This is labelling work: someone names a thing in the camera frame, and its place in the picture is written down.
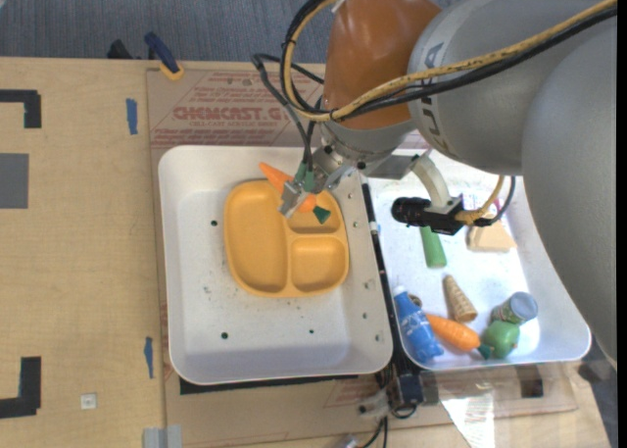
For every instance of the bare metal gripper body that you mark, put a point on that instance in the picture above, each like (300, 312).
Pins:
(329, 165)

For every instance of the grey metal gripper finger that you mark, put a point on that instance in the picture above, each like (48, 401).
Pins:
(291, 190)
(287, 210)

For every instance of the orange toy carrot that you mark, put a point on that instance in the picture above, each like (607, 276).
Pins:
(275, 175)
(453, 332)

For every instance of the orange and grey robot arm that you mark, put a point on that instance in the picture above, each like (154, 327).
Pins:
(490, 108)

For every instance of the orange divided plate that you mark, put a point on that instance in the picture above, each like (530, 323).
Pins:
(255, 240)

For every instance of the thin black and white rod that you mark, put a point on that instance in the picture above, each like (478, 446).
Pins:
(377, 242)

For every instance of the brown cardboard board red print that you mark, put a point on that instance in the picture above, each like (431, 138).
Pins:
(220, 115)

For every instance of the white plastic tray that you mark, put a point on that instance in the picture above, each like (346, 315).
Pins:
(490, 274)
(274, 333)

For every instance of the green cylinder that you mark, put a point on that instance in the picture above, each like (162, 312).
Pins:
(433, 250)

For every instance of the blue plastic bottle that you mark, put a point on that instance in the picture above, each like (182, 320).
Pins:
(416, 328)

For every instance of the beige bread slice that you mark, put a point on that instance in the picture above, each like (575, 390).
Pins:
(492, 240)

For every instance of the tan ice cream cone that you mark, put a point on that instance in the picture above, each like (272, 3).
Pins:
(459, 301)

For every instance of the green can with grey lid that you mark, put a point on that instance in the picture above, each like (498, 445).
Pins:
(519, 308)

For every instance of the green toy pepper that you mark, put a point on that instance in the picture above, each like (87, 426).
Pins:
(502, 338)

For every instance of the black cylinder on white bracket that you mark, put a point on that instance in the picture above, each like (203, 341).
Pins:
(441, 218)

